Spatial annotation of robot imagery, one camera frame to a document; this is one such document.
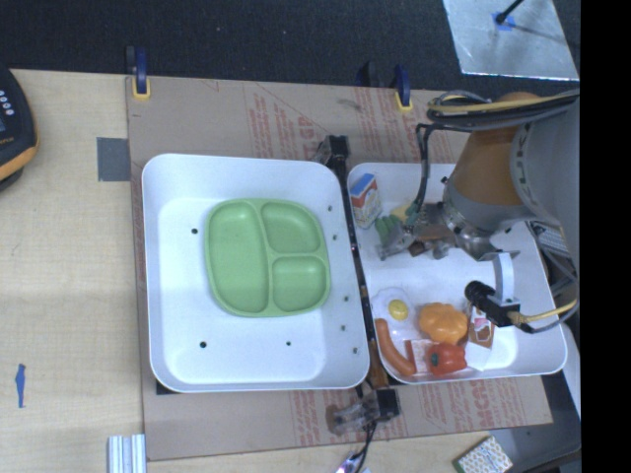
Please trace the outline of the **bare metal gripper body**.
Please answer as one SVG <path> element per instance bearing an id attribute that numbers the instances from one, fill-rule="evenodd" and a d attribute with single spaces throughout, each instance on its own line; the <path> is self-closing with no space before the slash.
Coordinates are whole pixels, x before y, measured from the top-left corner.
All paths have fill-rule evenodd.
<path id="1" fill-rule="evenodd" d="M 466 252 L 474 260 L 482 260 L 495 251 L 491 233 L 476 228 L 449 203 L 426 203 L 413 224 L 413 234 L 432 250 L 433 242 L 445 240 L 451 247 Z"/>

